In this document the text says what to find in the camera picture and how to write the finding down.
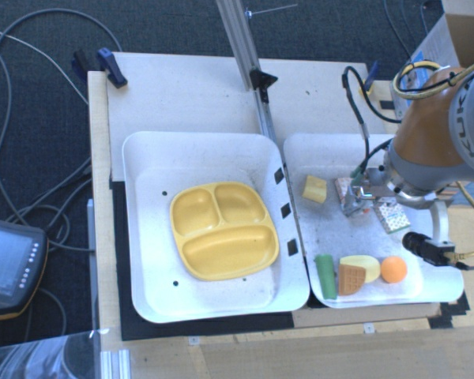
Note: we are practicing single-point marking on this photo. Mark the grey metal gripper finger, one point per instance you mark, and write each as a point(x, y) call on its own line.
point(364, 192)
point(349, 207)

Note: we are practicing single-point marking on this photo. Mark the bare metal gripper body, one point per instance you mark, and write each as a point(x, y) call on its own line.
point(416, 200)

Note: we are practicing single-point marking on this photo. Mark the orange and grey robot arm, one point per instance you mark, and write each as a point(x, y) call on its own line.
point(426, 132)

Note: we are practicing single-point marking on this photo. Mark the white and green patterned carton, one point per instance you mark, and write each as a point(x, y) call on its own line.
point(393, 217)

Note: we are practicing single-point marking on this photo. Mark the white plastic tray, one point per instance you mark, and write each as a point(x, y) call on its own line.
point(150, 227)
point(339, 235)

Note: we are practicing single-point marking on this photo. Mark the yellow cube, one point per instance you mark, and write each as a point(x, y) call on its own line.
point(315, 190)

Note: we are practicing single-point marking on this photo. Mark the pale yellow oval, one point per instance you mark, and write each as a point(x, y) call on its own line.
point(369, 265)

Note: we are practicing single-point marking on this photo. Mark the orange ball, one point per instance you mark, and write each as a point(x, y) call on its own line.
point(394, 269)

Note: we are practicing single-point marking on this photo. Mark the green cylinder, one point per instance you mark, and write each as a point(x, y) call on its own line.
point(326, 276)

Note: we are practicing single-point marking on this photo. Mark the brown waffle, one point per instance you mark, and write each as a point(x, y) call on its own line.
point(350, 280)

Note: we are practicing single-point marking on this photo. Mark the yellow divided plate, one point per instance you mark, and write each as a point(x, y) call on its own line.
point(225, 247)

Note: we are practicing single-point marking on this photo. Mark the brown cardboard box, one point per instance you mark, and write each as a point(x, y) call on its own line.
point(458, 26)

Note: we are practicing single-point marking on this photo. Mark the black cylinder on white bracket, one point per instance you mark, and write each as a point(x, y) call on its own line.
point(422, 247)

